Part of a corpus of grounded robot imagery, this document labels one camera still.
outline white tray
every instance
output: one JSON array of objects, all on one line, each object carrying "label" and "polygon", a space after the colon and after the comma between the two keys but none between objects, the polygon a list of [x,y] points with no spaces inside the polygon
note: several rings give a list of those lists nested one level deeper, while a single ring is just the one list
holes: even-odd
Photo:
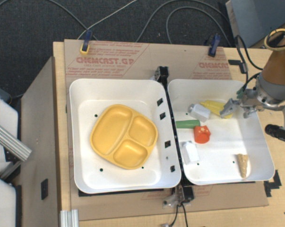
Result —
[{"label": "white tray", "polygon": [[[170,82],[168,91],[176,121],[193,119],[188,112],[191,104],[215,100],[226,103],[236,99],[236,91],[242,83],[232,80],[189,80],[176,79]],[[189,181],[197,185],[264,181],[273,177],[274,164],[265,137],[255,113],[244,119],[243,109],[239,108],[231,119],[221,119],[212,114],[201,125],[211,132],[206,144],[197,144],[199,161],[186,165],[184,173]],[[190,129],[177,129],[179,145],[191,140],[194,134]],[[248,154],[248,172],[241,178],[237,164],[237,154]]]},{"label": "white tray", "polygon": [[[72,118],[74,178],[86,193],[172,188],[180,182],[181,170],[164,88],[151,80],[78,79],[69,88]],[[109,106],[122,104],[153,121],[157,143],[144,164],[122,169],[99,155],[89,142],[98,117]]]},{"label": "white tray", "polygon": [[0,227],[16,225],[16,190],[0,179]]}]

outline cardboard sheet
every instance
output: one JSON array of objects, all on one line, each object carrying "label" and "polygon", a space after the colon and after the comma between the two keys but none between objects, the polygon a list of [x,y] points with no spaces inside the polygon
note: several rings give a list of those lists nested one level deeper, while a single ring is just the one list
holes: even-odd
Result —
[{"label": "cardboard sheet", "polygon": [[[213,58],[207,55],[208,46],[92,41],[88,55],[81,55],[82,41],[65,40],[64,44],[71,205],[72,209],[79,210],[79,220],[174,213],[173,209],[162,206],[171,189],[79,197],[74,182],[69,87],[79,78],[151,79],[158,66],[169,67],[168,81],[229,80],[232,78],[223,48],[218,47]],[[263,182],[195,185],[193,190],[195,199],[186,207],[188,212],[268,205]]]}]

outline blue clamp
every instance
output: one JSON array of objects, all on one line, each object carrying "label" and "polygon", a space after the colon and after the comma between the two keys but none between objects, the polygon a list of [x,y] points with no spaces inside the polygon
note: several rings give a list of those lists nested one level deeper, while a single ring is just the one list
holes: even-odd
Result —
[{"label": "blue clamp", "polygon": [[218,45],[220,43],[220,40],[221,40],[220,35],[216,34],[214,36],[213,40],[212,40],[211,47],[208,50],[208,55],[209,56],[212,56],[212,57],[216,56],[216,50],[217,50],[217,47],[218,47]]},{"label": "blue clamp", "polygon": [[87,53],[89,52],[89,49],[90,49],[89,42],[90,42],[92,36],[93,36],[92,30],[88,29],[86,31],[86,37],[85,37],[84,43],[80,47],[80,53],[81,54],[87,55]]}]

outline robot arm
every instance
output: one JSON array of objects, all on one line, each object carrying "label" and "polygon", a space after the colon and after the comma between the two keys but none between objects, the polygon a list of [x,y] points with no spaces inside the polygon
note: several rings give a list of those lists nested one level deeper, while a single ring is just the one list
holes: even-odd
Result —
[{"label": "robot arm", "polygon": [[237,93],[238,100],[229,99],[224,109],[220,112],[221,117],[232,113],[237,107],[244,109],[244,117],[248,118],[256,111],[265,109],[282,111],[284,126],[267,125],[265,132],[272,137],[285,141],[285,37],[277,47],[268,45],[269,37],[276,32],[285,32],[279,29],[271,32],[265,39],[265,46],[273,50],[267,64],[261,73],[254,76],[256,84],[253,89],[246,89],[244,85]]}]

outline dark gray carpet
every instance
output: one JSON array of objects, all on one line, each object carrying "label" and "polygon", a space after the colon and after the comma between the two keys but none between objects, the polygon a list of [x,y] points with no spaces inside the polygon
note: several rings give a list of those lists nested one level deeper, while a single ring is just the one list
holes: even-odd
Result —
[{"label": "dark gray carpet", "polygon": [[[132,0],[55,0],[74,13],[86,26],[97,22]],[[150,15],[169,0],[138,0],[94,27],[100,40],[134,42]],[[227,15],[228,0],[200,0]],[[153,18],[140,42],[169,43],[165,22],[177,7],[194,6],[207,11],[233,43],[230,27],[217,12],[195,2],[179,1],[162,8]],[[11,0],[0,7],[0,88],[12,96],[22,94],[52,55],[52,43],[76,39],[83,28],[61,8],[44,0]],[[203,45],[219,33],[217,25],[195,10],[175,13],[169,23],[174,44]],[[228,47],[222,36],[221,46]]]}]

